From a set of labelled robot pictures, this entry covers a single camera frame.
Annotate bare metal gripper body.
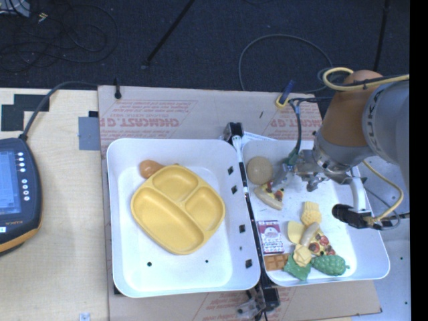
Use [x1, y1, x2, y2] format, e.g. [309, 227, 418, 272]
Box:
[293, 149, 351, 182]

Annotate tan round bread roll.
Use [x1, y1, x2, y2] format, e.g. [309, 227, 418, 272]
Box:
[246, 156, 274, 185]

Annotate toy pizza slice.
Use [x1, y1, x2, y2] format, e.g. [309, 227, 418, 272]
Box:
[253, 180, 286, 211]
[307, 229, 337, 257]

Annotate yellow toy corn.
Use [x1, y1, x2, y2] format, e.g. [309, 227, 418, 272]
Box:
[300, 201, 323, 227]

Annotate thin black and white rod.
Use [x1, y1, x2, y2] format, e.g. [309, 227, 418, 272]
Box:
[231, 134, 269, 282]

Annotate tan toy sausage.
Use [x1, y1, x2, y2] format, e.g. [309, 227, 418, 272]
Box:
[299, 221, 321, 248]

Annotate yellow toy chip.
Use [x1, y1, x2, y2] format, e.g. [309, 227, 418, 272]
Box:
[286, 220, 307, 245]

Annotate red and white carton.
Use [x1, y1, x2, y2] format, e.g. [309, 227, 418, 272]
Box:
[256, 219, 286, 255]

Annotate yellow toy cheese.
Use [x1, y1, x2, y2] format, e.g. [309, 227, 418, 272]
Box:
[293, 243, 313, 268]

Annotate green toy grapes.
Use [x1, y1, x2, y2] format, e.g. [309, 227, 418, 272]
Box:
[310, 253, 350, 278]

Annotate white plastic tray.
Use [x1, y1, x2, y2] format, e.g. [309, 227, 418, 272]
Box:
[106, 137, 262, 299]
[241, 138, 391, 288]

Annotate brown toy waffle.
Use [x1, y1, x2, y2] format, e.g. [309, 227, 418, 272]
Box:
[263, 252, 290, 272]

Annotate green toy lettuce leaf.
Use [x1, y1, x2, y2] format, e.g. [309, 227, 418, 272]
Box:
[283, 253, 312, 282]

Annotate brown cardboard board red print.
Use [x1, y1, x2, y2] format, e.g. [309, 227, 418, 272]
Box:
[97, 84, 383, 321]

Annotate yellow divided plate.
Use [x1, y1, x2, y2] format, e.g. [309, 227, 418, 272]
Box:
[130, 164, 227, 256]

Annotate orange toy carrot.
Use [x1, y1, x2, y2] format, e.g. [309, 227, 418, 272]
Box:
[138, 159, 165, 180]

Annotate black cylinder on white bracket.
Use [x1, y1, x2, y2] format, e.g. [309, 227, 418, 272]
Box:
[331, 175, 374, 230]

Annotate black block with thin wires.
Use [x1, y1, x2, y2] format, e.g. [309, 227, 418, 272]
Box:
[246, 285, 280, 314]
[223, 122, 243, 143]

